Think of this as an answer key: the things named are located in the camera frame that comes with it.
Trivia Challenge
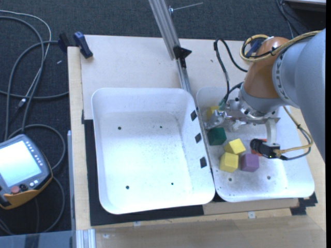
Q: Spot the black cylinder on white bracket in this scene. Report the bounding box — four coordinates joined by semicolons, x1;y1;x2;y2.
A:
249;119;281;160

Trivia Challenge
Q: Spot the green cube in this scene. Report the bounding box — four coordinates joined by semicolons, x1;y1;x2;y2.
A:
207;127;228;146

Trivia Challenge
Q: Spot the white plastic tray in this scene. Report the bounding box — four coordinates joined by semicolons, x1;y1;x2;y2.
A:
195;87;316;203
91;87;216;215

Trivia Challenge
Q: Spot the yellow cube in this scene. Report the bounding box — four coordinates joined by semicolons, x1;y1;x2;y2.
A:
206;105;220;120
219;152;239;174
223;138;247;155

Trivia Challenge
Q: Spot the purple cube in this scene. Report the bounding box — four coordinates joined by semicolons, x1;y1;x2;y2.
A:
240;153;260;173

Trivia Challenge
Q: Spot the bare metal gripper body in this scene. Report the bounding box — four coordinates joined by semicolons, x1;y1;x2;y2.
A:
223;98;281;132

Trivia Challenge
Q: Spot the pale wood board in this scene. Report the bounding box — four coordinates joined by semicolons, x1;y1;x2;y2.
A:
80;34;326;216

